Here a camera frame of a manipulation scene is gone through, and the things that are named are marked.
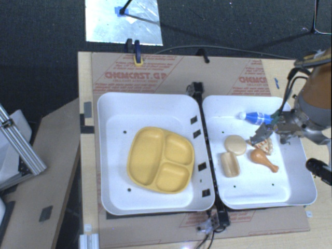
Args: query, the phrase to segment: metal frame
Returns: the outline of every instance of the metal frame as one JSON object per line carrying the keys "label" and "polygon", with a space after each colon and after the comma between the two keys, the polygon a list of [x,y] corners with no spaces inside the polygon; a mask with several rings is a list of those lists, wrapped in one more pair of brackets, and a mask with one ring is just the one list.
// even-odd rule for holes
{"label": "metal frame", "polygon": [[9,188],[32,176],[38,175],[46,169],[46,165],[35,153],[32,146],[25,140],[18,130],[14,121],[9,117],[6,110],[0,104],[0,130],[20,155],[22,161],[26,164],[31,174],[23,175],[19,173],[4,183],[0,184],[0,190]]}

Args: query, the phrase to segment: blue bottle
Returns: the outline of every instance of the blue bottle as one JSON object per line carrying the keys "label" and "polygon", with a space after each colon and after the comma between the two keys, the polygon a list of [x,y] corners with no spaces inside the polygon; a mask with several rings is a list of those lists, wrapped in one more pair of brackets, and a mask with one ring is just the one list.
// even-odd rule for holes
{"label": "blue bottle", "polygon": [[271,118],[271,116],[269,116],[267,114],[263,114],[263,113],[248,113],[247,114],[245,112],[241,112],[241,113],[239,113],[239,118],[242,120],[247,120],[248,122],[253,123],[254,125],[258,125],[258,126],[260,126],[263,122],[268,125],[273,120]]}

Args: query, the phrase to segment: black cable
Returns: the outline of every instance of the black cable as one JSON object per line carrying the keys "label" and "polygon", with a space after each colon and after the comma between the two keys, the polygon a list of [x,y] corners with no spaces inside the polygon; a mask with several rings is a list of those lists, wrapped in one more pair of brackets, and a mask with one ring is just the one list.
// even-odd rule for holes
{"label": "black cable", "polygon": [[210,244],[209,244],[209,246],[207,247],[207,249],[210,249],[210,248],[211,248],[211,245],[212,245],[212,243],[213,243],[213,238],[214,238],[214,232],[212,233],[211,241],[210,241]]}
{"label": "black cable", "polygon": [[308,79],[307,77],[301,77],[301,76],[298,76],[298,77],[294,78],[293,81],[292,81],[292,83],[291,83],[291,85],[290,85],[290,87],[289,87],[289,91],[288,91],[288,94],[287,94],[287,100],[288,100],[288,98],[289,98],[289,96],[291,94],[291,91],[292,91],[292,88],[293,88],[293,85],[294,85],[295,81],[297,79],[299,79],[299,78],[302,78],[302,79],[305,79],[305,80]]}
{"label": "black cable", "polygon": [[288,74],[288,76],[287,76],[288,81],[287,81],[287,85],[286,85],[286,88],[285,88],[285,93],[284,93],[283,101],[282,101],[282,104],[281,104],[280,108],[277,110],[277,112],[279,113],[279,115],[281,114],[282,110],[284,109],[284,106],[285,106],[285,104],[286,104],[286,101],[287,101],[288,98],[289,98],[289,95],[290,95],[290,93],[291,93],[291,90],[292,90],[292,87],[293,87],[293,85],[294,85],[295,80],[296,80],[297,78],[305,78],[305,79],[307,79],[306,77],[296,77],[296,78],[292,81],[292,79],[294,78],[294,76],[295,76],[298,72],[302,72],[302,73],[306,74],[307,76],[310,76],[310,75],[311,75],[311,73],[310,73],[309,70],[307,70],[307,69],[305,69],[305,68],[298,68],[298,67],[293,68],[293,69],[289,72],[289,74]]}
{"label": "black cable", "polygon": [[205,242],[206,240],[208,239],[209,235],[207,234],[204,238],[204,240],[196,247],[196,249],[199,249]]}
{"label": "black cable", "polygon": [[[213,232],[212,232],[212,236],[211,236],[211,241],[210,241],[210,244],[209,244],[209,246],[207,247],[207,249],[210,249],[211,248],[211,246],[212,246],[212,243],[213,243],[213,239],[214,239],[214,234],[215,233],[221,233],[221,232],[223,232],[224,230],[226,229],[226,227],[224,227],[223,229],[221,229],[221,230],[214,230]],[[196,249],[199,249],[206,241],[207,241],[207,239],[209,238],[209,235],[207,234],[206,236],[205,236],[205,238],[204,238],[204,240],[196,247]]]}
{"label": "black cable", "polygon": [[214,45],[183,45],[183,46],[174,46],[170,47],[167,49],[160,50],[158,52],[155,52],[153,54],[160,54],[162,52],[167,52],[171,50],[176,50],[176,49],[185,49],[185,48],[213,48],[213,49],[222,49],[222,50],[230,50],[230,51],[238,51],[238,52],[248,52],[248,53],[254,53],[254,54],[260,54],[264,56],[270,56],[270,57],[275,57],[275,58],[280,58],[280,59],[293,59],[285,56],[279,56],[277,54],[272,54],[272,53],[264,53],[264,52],[256,52],[256,51],[250,51],[250,50],[241,50],[241,49],[236,49],[236,48],[229,48],[229,47],[224,47],[224,46],[214,46]]}

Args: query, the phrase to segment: beige toy food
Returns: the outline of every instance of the beige toy food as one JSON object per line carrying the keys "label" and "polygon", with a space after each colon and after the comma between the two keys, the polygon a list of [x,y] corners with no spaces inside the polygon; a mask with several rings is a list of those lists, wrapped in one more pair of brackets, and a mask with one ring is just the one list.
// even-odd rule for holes
{"label": "beige toy food", "polygon": [[238,159],[233,152],[222,153],[220,158],[226,177],[236,177],[240,174]]}
{"label": "beige toy food", "polygon": [[230,135],[225,140],[225,148],[228,152],[233,152],[236,156],[239,156],[245,153],[247,144],[239,135]]}
{"label": "beige toy food", "polygon": [[262,164],[271,169],[272,172],[277,172],[279,170],[279,167],[276,165],[273,165],[268,158],[266,157],[265,153],[263,150],[260,148],[254,149],[251,154],[250,154],[251,160],[254,163]]}

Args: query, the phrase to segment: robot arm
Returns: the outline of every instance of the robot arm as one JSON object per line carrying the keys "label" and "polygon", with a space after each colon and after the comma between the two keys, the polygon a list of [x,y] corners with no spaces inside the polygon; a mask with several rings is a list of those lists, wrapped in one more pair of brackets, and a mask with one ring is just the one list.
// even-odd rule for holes
{"label": "robot arm", "polygon": [[[275,132],[280,135],[282,144],[287,143],[291,137],[298,136],[306,137],[318,145],[327,145],[330,153],[329,165],[310,159],[306,166],[331,185],[331,138],[322,134],[323,130],[331,127],[331,48],[297,60],[294,66],[288,75],[283,104],[271,116],[272,123],[263,123],[250,140],[254,145]],[[307,70],[311,67],[314,67],[312,73]],[[295,80],[299,78],[294,78],[298,72],[308,75],[307,82],[295,97],[294,108],[290,112],[284,112],[283,106],[291,94]]]}

